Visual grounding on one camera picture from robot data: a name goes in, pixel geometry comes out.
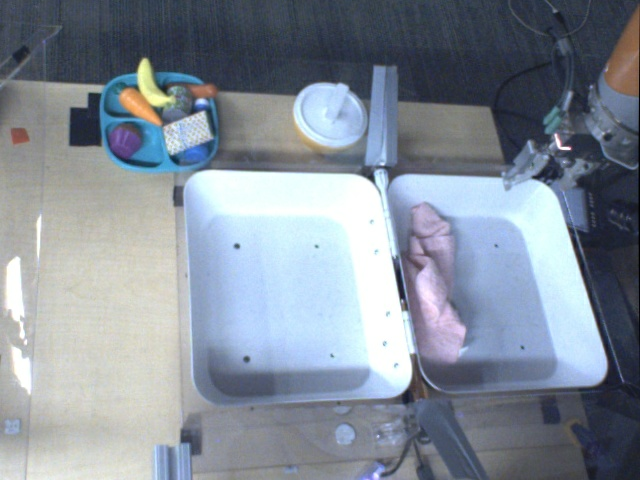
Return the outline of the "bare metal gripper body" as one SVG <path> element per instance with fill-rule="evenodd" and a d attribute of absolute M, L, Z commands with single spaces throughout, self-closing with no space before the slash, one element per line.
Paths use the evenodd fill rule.
<path fill-rule="evenodd" d="M 550 134 L 548 152 L 559 189 L 611 181 L 639 167 L 639 135 L 623 125 L 559 124 Z"/>

